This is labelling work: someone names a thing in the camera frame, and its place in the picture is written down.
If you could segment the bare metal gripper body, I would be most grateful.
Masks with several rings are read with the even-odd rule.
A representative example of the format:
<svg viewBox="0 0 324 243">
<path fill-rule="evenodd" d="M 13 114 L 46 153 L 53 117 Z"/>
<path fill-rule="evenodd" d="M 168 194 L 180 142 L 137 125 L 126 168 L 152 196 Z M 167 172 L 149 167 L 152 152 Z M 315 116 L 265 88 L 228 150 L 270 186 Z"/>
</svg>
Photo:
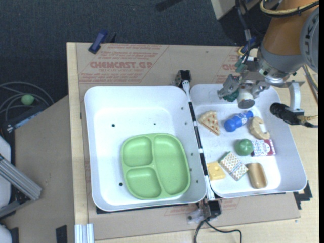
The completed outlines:
<svg viewBox="0 0 324 243">
<path fill-rule="evenodd" d="M 243 82 L 255 83 L 258 85 L 272 85 L 282 87 L 289 78 L 290 73 L 279 71 L 273 68 L 266 61 L 248 61 L 241 72 Z"/>
</svg>

